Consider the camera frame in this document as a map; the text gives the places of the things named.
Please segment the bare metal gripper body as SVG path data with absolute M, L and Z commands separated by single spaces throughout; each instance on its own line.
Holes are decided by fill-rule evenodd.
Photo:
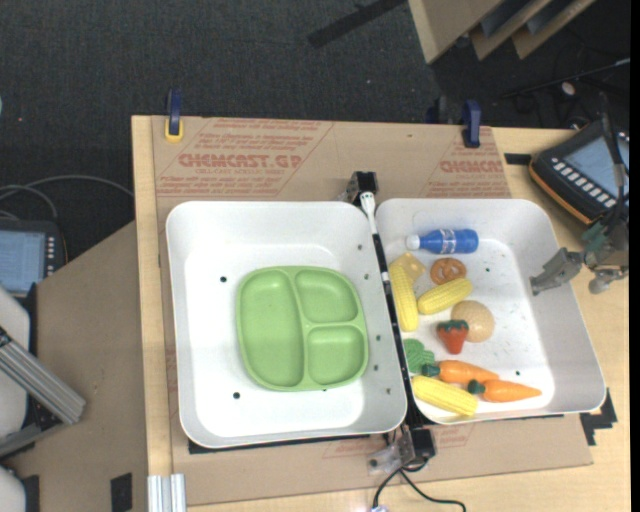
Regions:
M 618 220 L 592 224 L 582 235 L 584 263 L 591 270 L 627 269 L 629 267 L 629 229 Z

